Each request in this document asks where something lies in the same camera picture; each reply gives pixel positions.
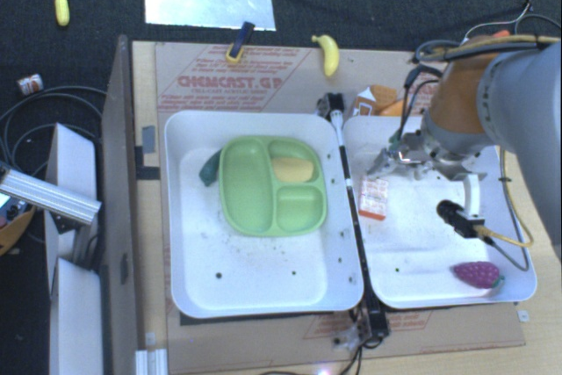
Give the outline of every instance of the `yellow banana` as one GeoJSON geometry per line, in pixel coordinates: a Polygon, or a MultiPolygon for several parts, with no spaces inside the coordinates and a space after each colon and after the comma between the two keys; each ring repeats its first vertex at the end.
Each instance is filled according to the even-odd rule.
{"type": "Polygon", "coordinates": [[[340,49],[334,38],[323,34],[313,36],[313,42],[317,42],[324,50],[324,75],[332,76],[340,64],[340,49]]]}

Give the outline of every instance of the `green plate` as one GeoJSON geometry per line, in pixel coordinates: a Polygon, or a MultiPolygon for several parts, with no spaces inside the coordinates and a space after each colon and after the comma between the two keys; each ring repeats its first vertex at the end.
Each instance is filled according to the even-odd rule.
{"type": "Polygon", "coordinates": [[[326,185],[318,156],[304,142],[273,136],[236,138],[220,153],[220,200],[228,223],[253,236],[309,233],[326,219],[326,185]],[[303,183],[281,182],[271,159],[300,158],[313,163],[303,183]]]}

